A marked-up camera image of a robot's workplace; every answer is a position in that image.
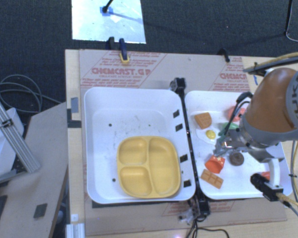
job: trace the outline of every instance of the yellow divided plate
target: yellow divided plate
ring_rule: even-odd
[[[130,196],[170,197],[180,188],[178,155],[173,144],[163,137],[123,140],[117,151],[117,168],[120,186]]]

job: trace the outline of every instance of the blue clamp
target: blue clamp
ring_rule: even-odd
[[[123,63],[129,63],[129,56],[127,55],[127,47],[123,38],[119,39],[120,59]]]

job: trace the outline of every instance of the yellow cable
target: yellow cable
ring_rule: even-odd
[[[296,206],[298,206],[298,203],[292,199],[290,199],[289,197],[287,197],[286,195],[284,195],[283,193],[276,193],[276,196],[279,198],[279,200],[281,201],[286,201],[286,202],[289,202],[289,203],[292,203]]]
[[[286,55],[283,55],[283,56],[280,56],[280,57],[277,57],[277,58],[274,58],[274,59],[270,59],[270,60],[268,60],[268,61],[265,61],[265,62],[262,62],[262,63],[260,63],[260,64],[257,64],[256,67],[259,67],[259,66],[262,66],[262,65],[271,63],[271,62],[280,61],[280,60],[282,60],[282,59],[286,59],[286,58],[294,58],[294,57],[298,57],[298,52],[290,53],[290,54],[286,54]]]
[[[296,145],[296,149],[295,149],[295,152],[294,152],[294,159],[293,159],[293,171],[295,170],[294,169],[294,166],[295,166],[295,158],[296,158],[296,155],[297,155],[297,151],[298,151],[298,143]],[[294,187],[295,187],[295,191],[297,193],[297,196],[298,196],[298,187],[297,187],[297,182],[296,182],[296,178],[293,179],[294,180]]]

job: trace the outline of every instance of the white tray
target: white tray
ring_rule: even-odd
[[[180,98],[170,90],[95,87],[84,96],[87,192],[101,204],[183,201],[195,192],[194,173]],[[176,131],[179,124],[183,128]],[[181,186],[169,198],[141,199],[127,195],[119,185],[116,155],[121,141],[133,136],[160,136],[170,140],[180,163]],[[184,181],[191,185],[184,187]]]
[[[205,142],[202,138],[204,134],[194,119],[194,115],[209,112],[212,117],[211,129],[216,133],[222,129],[224,122],[227,122],[226,111],[236,104],[236,99],[240,93],[234,92],[208,92],[192,91],[185,97],[189,127],[192,138],[194,157],[198,176],[201,176],[205,169],[205,162],[213,155],[215,149],[214,142]],[[282,145],[267,148],[271,154],[274,151],[284,153]],[[220,189],[215,188],[206,181],[199,179],[200,187],[203,193],[212,199],[240,199],[262,197],[250,182],[250,177],[254,173],[269,171],[268,164],[257,162],[248,153],[244,155],[244,164],[236,167],[225,161],[224,168],[221,170],[219,177],[224,181]],[[289,195],[292,192],[291,179],[288,176],[289,168],[286,159],[280,162],[281,179],[280,183],[284,187],[284,194]]]

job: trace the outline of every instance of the dark floor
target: dark floor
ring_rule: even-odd
[[[289,0],[141,0],[147,44],[128,50],[276,57],[298,51],[284,36]],[[298,0],[289,29],[298,40]],[[105,49],[72,40],[71,0],[0,0],[0,81],[23,74],[42,93],[65,101],[65,49]],[[5,93],[13,106],[36,110],[28,95]],[[45,101],[42,110],[55,105]]]

